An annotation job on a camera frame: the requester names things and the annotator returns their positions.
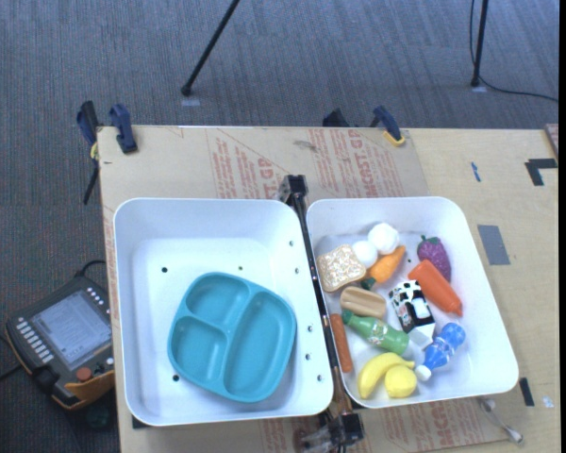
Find brown cardboard board red print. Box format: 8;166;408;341
95;125;511;453

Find tan waffle toast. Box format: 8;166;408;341
315;243;368;294

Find thin black rod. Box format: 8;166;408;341
293;194;353;413

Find white ball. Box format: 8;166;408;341
351;240;379;269
367;222;401;256

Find orange carrot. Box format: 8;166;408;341
360;244;408;292

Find tan hot dog bun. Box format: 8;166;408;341
340;285;388;320

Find blue divided plate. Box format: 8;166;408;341
166;271;298;404

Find orange sausage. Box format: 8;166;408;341
329;312;355;374

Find green bottle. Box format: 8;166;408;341
341;309;411;355

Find purple grapes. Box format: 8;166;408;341
416;235;453;283

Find black and white milk carton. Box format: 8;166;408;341
388;279;437;348

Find white plastic tray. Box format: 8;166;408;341
305;195;521;410
112;197;335;428

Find orange bottle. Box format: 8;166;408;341
408;259;464;318

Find yellow banana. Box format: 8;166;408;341
358;351;416;400

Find yellow lemon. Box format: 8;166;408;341
384;364;418;399

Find blue and white bottle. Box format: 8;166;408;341
414;322;467;382

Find black block with wires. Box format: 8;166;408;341
277;174;309;206
295;411;365;452

